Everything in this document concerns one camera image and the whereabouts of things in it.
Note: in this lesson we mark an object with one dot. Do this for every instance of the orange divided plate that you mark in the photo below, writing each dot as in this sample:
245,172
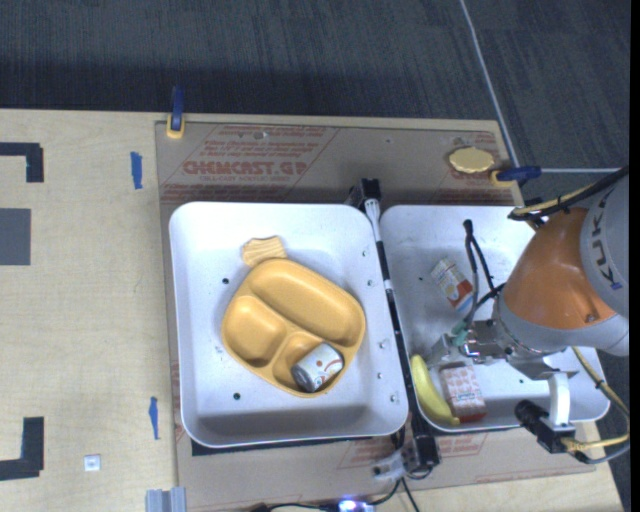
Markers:
295,295

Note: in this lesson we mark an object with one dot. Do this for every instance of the white and orange carton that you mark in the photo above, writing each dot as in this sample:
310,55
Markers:
451,282

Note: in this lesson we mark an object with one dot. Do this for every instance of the orange patterned carton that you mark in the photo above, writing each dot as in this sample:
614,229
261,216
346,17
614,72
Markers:
465,395

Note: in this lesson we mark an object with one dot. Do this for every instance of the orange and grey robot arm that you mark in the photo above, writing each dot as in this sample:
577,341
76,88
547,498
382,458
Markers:
555,285

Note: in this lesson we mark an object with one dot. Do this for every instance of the brown cardboard board red print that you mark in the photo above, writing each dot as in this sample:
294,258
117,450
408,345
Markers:
310,160

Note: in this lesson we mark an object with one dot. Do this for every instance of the yellow banana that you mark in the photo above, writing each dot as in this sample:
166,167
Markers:
429,395

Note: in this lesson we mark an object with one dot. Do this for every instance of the thin black and white rod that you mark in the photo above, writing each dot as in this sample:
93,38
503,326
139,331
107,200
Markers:
386,280

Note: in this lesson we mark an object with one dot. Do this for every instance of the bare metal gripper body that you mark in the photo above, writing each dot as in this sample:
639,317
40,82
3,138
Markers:
487,342

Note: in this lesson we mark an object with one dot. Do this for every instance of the white can with orange print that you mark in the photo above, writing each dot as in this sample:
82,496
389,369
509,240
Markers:
316,367

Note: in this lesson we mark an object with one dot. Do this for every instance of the small white square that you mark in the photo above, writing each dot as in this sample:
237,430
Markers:
92,462

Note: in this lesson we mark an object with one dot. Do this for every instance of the tan bread slice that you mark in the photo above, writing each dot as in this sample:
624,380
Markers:
261,249

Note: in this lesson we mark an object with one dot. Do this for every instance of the white plastic tray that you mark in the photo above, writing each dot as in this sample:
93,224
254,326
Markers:
425,240
210,240

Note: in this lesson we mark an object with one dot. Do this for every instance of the black cylinder on white bracket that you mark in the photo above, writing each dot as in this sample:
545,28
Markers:
559,400

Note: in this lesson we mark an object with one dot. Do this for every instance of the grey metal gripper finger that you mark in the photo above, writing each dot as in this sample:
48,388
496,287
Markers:
436,351
452,364

